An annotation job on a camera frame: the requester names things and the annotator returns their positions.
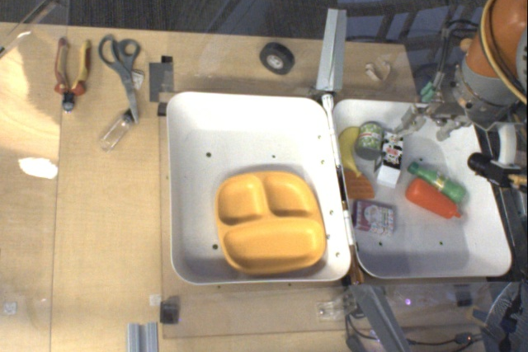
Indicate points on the yellow banana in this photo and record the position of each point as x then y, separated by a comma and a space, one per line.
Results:
347, 148

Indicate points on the brown biscuit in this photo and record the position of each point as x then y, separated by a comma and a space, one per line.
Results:
359, 186

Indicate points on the green bottle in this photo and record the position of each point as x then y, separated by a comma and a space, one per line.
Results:
439, 181

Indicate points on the purple packet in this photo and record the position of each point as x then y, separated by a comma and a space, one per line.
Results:
374, 217

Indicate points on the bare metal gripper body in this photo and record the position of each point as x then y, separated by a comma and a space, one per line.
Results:
451, 108

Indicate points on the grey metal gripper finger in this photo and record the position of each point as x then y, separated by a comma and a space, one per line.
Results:
448, 129
407, 120

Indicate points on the orange divided plate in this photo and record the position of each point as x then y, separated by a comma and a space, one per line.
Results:
270, 220

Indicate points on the red and yellow pliers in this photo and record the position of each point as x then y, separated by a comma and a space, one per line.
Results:
72, 72

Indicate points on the black cylinder on white bracket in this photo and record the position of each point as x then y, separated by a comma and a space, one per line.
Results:
491, 167

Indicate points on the orange carrot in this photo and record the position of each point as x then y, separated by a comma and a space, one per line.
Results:
431, 200

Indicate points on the white plastic tray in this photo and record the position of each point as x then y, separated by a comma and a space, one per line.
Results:
416, 251
231, 136

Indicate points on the green can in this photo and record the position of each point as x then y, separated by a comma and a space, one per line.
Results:
369, 141

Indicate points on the clear plastic bottle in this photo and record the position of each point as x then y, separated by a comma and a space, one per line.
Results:
115, 132

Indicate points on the black and white carton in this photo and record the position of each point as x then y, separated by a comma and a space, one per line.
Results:
391, 160

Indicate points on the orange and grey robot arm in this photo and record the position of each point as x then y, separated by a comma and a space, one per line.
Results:
505, 24

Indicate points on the grey scissors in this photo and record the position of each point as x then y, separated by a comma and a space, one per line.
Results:
123, 68

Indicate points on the black tape roll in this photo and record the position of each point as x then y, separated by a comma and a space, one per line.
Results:
276, 58

